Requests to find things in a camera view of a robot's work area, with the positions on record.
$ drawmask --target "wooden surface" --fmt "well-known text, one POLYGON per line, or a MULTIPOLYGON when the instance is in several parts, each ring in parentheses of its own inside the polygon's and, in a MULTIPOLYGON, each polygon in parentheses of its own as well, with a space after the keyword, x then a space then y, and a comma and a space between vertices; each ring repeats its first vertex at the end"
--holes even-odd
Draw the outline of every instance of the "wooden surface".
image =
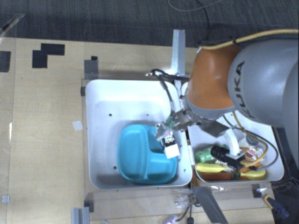
MULTIPOLYGON (((186 51, 187 71, 195 55, 196 49, 186 51)), ((82 131, 75 131, 72 122, 82 121, 81 79, 84 59, 91 56, 98 56, 100 73, 144 73, 156 67, 170 67, 171 48, 17 39, 8 224, 70 224, 71 209, 83 207, 83 135, 82 131), (42 42, 65 44, 65 55, 48 56, 47 69, 33 69, 32 50, 40 50, 42 42)), ((224 215, 229 223, 274 223, 271 210, 262 204, 262 199, 246 198, 245 201, 259 202, 260 208, 226 210, 224 215)), ((128 203, 132 211, 138 210, 134 205, 139 203, 128 203)), ((135 218, 107 221, 159 224, 168 217, 167 208, 167 215, 138 217, 135 213, 135 218)), ((196 223, 209 223, 202 210, 194 217, 196 223)))

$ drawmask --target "yellow cable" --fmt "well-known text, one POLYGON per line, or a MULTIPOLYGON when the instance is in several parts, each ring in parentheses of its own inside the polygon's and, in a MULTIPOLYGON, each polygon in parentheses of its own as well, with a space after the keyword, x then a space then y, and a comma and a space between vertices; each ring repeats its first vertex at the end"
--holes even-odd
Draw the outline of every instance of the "yellow cable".
POLYGON ((247 132, 247 130, 241 125, 241 123, 240 123, 239 119, 237 118, 237 116, 236 116, 236 114, 235 114, 234 111, 233 111, 233 115, 234 115, 234 118, 235 118, 235 120, 236 120, 238 126, 242 129, 242 132, 246 133, 246 135, 248 135, 249 137, 253 138, 253 139, 256 140, 257 142, 262 143, 262 144, 265 146, 265 150, 264 150, 264 152, 263 152, 262 155, 259 156, 255 161, 247 161, 247 160, 245 160, 245 159, 242 160, 242 161, 240 161, 240 163, 241 163, 243 166, 245 166, 245 167, 251 167, 251 166, 254 166, 256 163, 258 163, 260 160, 262 160, 262 159, 264 158, 264 156, 266 156, 266 153, 268 152, 268 145, 267 145, 264 141, 262 141, 262 140, 256 138, 255 136, 253 136, 253 135, 251 135, 249 132, 247 132))
POLYGON ((277 30, 263 31, 263 32, 254 33, 254 34, 251 34, 248 36, 244 36, 241 38, 237 38, 236 40, 233 40, 233 41, 220 43, 220 44, 217 44, 214 46, 201 46, 201 48, 207 49, 207 50, 215 50, 215 49, 220 49, 223 47, 233 45, 235 43, 242 43, 242 42, 250 41, 250 40, 260 38, 263 36, 277 35, 277 34, 298 34, 298 29, 277 29, 277 30))

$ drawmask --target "blue container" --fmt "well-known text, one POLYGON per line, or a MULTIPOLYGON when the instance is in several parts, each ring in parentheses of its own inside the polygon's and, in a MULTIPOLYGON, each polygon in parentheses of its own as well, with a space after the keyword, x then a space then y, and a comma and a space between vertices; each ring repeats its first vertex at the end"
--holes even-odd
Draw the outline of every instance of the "blue container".
POLYGON ((164 184, 177 172, 177 157, 167 159, 149 125, 125 127, 119 138, 117 162, 121 175, 132 182, 164 184))

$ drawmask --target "white sticker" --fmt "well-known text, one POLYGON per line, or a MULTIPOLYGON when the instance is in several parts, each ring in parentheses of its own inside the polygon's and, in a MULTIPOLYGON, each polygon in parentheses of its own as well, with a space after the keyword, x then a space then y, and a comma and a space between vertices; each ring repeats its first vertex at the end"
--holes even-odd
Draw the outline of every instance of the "white sticker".
POLYGON ((2 196, 2 202, 8 203, 9 202, 9 196, 2 196))
POLYGON ((79 130, 83 129, 83 126, 82 126, 82 123, 80 120, 74 121, 73 126, 74 126, 75 131, 79 131, 79 130))

